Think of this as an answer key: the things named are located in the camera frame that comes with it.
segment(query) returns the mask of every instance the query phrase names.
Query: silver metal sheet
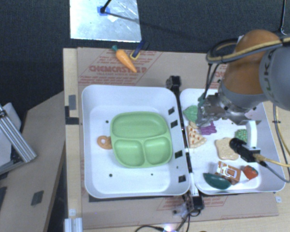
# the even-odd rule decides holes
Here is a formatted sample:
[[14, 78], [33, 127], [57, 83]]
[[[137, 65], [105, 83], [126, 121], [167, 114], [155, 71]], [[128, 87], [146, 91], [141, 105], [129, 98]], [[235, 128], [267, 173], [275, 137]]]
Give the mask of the silver metal sheet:
[[141, 29], [136, 0], [70, 0], [72, 39], [140, 42]]

